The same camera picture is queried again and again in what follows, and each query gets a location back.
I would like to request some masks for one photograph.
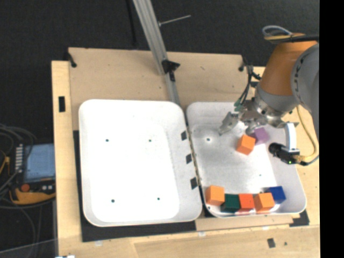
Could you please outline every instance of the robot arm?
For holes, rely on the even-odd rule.
[[[319,140],[318,37],[284,30],[284,35],[268,35],[265,39],[277,43],[277,46],[262,77],[259,77],[255,96],[250,101],[237,104],[238,113],[228,113],[220,134],[230,131],[239,121],[247,125],[247,134],[266,124],[285,128],[282,118],[302,105],[313,118]]]

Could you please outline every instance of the wooden table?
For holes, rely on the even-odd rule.
[[[164,78],[157,74],[150,51],[70,48],[77,64],[52,61],[54,143],[56,156],[56,202],[58,254],[82,257],[318,257],[320,256],[319,160],[308,167],[297,166],[307,197],[309,225],[305,214],[271,214],[228,219],[196,220],[196,231],[82,242],[78,204],[73,130],[78,129],[77,111],[91,98],[169,99]],[[240,55],[168,53],[181,64],[175,72],[183,110],[196,101],[235,101],[247,76],[238,71]],[[256,67],[262,74],[263,68]],[[310,114],[301,110],[315,137]],[[285,120],[299,121],[294,112]],[[298,148],[312,153],[312,145],[301,125]],[[275,247],[268,244],[272,239]]]

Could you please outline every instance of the blue block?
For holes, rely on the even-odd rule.
[[[265,192],[270,192],[273,195],[275,204],[281,204],[286,200],[282,187],[269,187]]]

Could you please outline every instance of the tray with blocks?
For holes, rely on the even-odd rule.
[[[239,122],[219,134],[234,103],[197,102],[187,108],[190,139],[206,209],[215,217],[300,213],[306,197],[295,165],[273,157],[272,142],[284,144],[284,129],[264,126],[245,135]]]

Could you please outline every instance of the metal pole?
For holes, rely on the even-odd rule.
[[[171,79],[170,75],[166,75],[162,66],[162,62],[168,60],[168,57],[151,0],[133,0],[133,2],[140,18],[148,45],[153,53],[158,72],[165,76],[170,100],[180,105],[175,81]]]

